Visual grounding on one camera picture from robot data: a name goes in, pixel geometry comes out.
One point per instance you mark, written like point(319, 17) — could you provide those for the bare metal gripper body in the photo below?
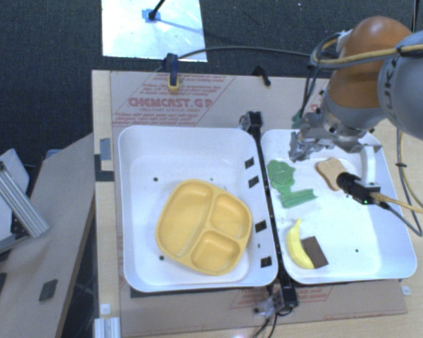
point(333, 132)

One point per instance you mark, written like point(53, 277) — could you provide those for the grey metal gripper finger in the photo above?
point(295, 148)
point(310, 150)

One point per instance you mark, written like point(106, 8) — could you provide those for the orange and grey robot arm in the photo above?
point(366, 65)

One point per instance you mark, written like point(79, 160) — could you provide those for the tan bread slice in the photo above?
point(328, 169)

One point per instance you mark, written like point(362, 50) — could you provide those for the green broccoli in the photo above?
point(282, 178)

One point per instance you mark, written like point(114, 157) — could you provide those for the thin black rod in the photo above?
point(269, 206)

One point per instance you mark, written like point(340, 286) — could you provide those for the white plastic tray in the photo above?
point(183, 153)
point(342, 231)

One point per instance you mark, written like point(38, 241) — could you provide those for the yellow banana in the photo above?
point(296, 246)

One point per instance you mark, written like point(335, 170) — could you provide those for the brown cardboard board, red print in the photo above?
point(204, 100)

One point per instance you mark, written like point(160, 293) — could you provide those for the brown rectangular biscuit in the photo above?
point(315, 252)

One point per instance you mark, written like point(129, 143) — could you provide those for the yellow divided plate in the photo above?
point(197, 220)

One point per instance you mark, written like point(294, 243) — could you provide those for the black cylinder on white bracket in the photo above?
point(352, 185)

